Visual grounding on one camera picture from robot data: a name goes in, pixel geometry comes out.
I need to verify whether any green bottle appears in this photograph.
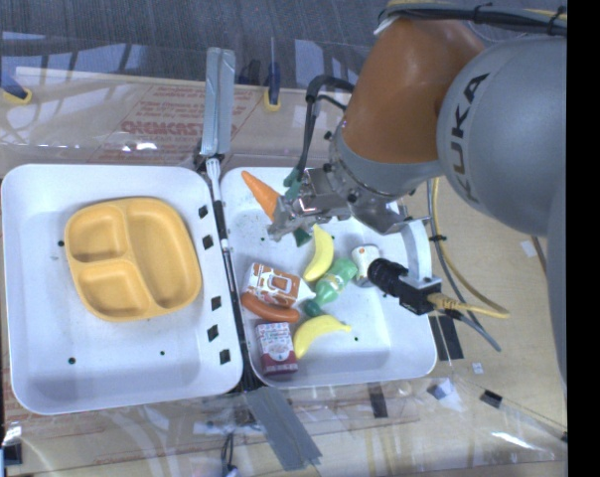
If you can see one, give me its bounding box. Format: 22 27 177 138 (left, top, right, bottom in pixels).
303 256 360 318

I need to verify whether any brown cardboard board red print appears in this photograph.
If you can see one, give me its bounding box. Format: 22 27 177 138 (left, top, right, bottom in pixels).
0 67 433 477

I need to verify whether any orange carrot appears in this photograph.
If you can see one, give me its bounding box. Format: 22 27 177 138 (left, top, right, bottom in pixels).
240 169 314 248

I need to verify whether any black cylinder on white bracket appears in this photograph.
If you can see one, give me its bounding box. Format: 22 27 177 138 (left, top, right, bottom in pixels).
367 216 444 317

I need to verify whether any white plastic tray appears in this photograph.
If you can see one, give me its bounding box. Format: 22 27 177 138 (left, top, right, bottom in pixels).
219 166 439 391
0 162 245 415

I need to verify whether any red and white carton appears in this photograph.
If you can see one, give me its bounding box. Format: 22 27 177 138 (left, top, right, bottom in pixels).
253 320 300 379

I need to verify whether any yellow banana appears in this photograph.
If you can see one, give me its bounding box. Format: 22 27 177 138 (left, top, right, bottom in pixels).
301 223 337 284
291 313 354 361

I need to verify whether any orange sausage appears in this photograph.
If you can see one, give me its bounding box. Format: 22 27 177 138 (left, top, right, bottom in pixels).
239 291 302 325

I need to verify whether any small white bottle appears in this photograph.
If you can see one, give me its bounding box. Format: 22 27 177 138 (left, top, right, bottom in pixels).
350 243 381 288

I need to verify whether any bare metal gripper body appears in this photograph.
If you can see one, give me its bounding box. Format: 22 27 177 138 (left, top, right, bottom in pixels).
290 163 410 236

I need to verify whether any orange divided plate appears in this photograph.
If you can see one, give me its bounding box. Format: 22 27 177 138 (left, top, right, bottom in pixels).
63 196 204 324

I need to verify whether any white and orange carton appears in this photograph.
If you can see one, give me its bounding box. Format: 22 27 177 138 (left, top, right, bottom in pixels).
242 261 317 309

